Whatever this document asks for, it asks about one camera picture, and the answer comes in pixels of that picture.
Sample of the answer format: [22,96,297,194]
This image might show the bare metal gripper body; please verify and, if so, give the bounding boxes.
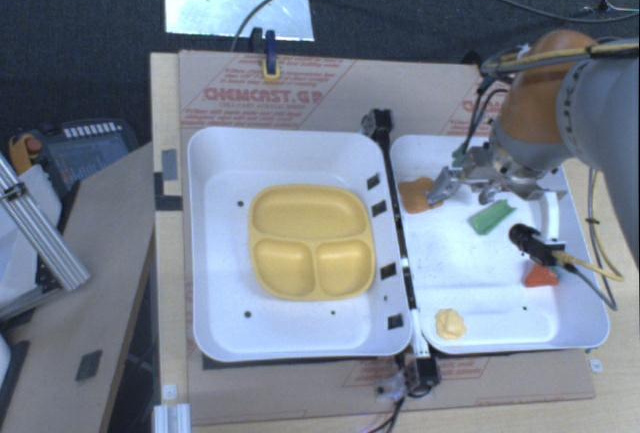
[459,145,569,202]

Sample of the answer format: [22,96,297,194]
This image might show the green toy block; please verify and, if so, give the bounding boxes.
[467,199,518,237]

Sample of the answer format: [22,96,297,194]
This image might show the brown toy biscuit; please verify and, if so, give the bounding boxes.
[397,176,446,215]

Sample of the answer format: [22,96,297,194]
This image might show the thin black and white rod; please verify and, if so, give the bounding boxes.
[378,133,421,328]

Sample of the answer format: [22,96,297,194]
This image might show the white plastic tray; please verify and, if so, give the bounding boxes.
[389,134,612,356]
[187,126,414,364]

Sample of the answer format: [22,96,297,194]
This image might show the red toy pizza slice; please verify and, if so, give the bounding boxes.
[523,262,560,289]

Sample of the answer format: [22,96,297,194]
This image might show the yellow toy food lump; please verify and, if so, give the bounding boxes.
[434,307,468,342]

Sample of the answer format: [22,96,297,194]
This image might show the yellow divided plate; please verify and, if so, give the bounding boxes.
[247,183,378,302]

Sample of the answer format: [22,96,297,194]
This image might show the brown cardboard board, red print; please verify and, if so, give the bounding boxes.
[177,49,597,427]

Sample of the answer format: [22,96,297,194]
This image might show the black block with thin wires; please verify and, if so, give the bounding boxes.
[360,108,394,143]
[398,353,442,398]

